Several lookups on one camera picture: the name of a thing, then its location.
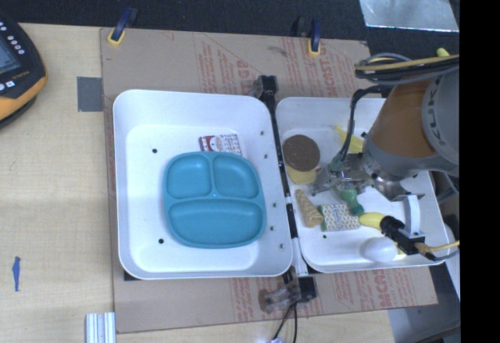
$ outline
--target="blue plate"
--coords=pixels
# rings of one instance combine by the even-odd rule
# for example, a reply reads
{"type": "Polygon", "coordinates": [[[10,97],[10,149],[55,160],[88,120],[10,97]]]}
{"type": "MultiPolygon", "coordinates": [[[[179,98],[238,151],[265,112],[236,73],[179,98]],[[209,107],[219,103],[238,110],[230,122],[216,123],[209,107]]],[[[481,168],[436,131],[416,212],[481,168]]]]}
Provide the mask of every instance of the blue plate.
{"type": "Polygon", "coordinates": [[[166,167],[163,194],[169,229],[188,246],[248,245],[262,235],[266,226],[259,176],[240,155],[177,155],[166,167]]]}

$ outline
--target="dark gray tape square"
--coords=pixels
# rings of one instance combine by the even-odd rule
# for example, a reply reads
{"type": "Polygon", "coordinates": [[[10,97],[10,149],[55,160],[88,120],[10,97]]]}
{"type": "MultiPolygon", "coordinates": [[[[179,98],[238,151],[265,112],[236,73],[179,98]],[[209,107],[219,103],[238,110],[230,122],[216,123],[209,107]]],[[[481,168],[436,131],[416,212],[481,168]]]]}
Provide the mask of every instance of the dark gray tape square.
{"type": "Polygon", "coordinates": [[[78,111],[99,112],[102,104],[102,78],[77,77],[78,111]]]}

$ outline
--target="device screen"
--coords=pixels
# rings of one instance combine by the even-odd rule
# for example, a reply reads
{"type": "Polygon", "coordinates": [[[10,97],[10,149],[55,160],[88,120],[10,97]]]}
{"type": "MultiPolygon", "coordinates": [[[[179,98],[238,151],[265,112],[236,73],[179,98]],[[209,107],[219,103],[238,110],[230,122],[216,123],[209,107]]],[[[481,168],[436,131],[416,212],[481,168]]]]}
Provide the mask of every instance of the device screen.
{"type": "Polygon", "coordinates": [[[9,50],[9,46],[0,39],[0,75],[20,66],[20,62],[9,50]]]}

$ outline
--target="tan cylinder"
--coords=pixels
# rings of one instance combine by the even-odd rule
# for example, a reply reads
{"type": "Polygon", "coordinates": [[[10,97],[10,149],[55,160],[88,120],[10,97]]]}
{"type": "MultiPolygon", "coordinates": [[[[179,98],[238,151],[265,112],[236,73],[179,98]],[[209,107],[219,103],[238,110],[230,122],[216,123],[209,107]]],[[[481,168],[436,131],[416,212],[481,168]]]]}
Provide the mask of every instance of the tan cylinder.
{"type": "Polygon", "coordinates": [[[421,80],[392,89],[370,130],[379,149],[411,158],[436,154],[422,126],[422,101],[429,83],[421,80]]]}

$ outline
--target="white oval object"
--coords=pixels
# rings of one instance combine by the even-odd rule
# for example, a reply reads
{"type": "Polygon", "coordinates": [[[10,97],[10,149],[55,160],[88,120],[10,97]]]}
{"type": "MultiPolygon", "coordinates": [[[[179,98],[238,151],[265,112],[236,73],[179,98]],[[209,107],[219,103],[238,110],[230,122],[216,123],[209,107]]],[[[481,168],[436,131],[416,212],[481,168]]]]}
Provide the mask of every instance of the white oval object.
{"type": "Polygon", "coordinates": [[[398,254],[396,244],[387,236],[371,238],[361,247],[361,255],[375,263],[388,263],[398,254]]]}

